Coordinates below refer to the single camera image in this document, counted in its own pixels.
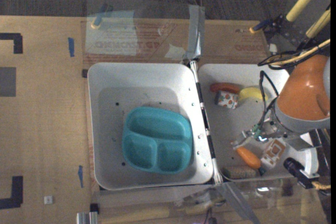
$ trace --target gray square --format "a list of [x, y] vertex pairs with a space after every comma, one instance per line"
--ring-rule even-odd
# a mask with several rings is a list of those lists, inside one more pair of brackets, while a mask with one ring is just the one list
[[16, 68], [0, 67], [0, 97], [16, 96]]

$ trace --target teal bowl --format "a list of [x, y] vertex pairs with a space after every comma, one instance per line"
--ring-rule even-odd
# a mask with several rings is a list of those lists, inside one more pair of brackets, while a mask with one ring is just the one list
[[193, 136], [188, 119], [165, 109], [141, 106], [126, 118], [122, 152], [134, 168], [177, 174], [189, 165]]

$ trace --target yellow banana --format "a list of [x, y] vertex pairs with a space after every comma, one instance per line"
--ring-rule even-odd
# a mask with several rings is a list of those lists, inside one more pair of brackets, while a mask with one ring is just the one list
[[[241, 101], [242, 99], [245, 98], [258, 98], [258, 99], [263, 99], [263, 96], [261, 95], [261, 90], [259, 88], [256, 87], [247, 87], [242, 89], [239, 92], [239, 100]], [[265, 94], [265, 101], [268, 100], [268, 96]]]

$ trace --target blue tape mark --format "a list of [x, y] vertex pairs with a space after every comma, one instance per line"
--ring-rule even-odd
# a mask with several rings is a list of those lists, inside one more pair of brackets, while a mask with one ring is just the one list
[[79, 165], [79, 168], [78, 168], [78, 177], [79, 177], [79, 180], [80, 180], [80, 187], [84, 188], [84, 184], [83, 184], [83, 166], [81, 166], [81, 165]]
[[75, 56], [75, 40], [71, 37], [68, 37], [68, 42], [69, 42], [70, 57], [74, 57]]

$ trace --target teal divided plate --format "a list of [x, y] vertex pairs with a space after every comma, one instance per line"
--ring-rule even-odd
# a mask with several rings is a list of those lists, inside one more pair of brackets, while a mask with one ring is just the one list
[[181, 114], [141, 106], [126, 118], [122, 152], [134, 168], [159, 174], [177, 174], [189, 165], [193, 136]]

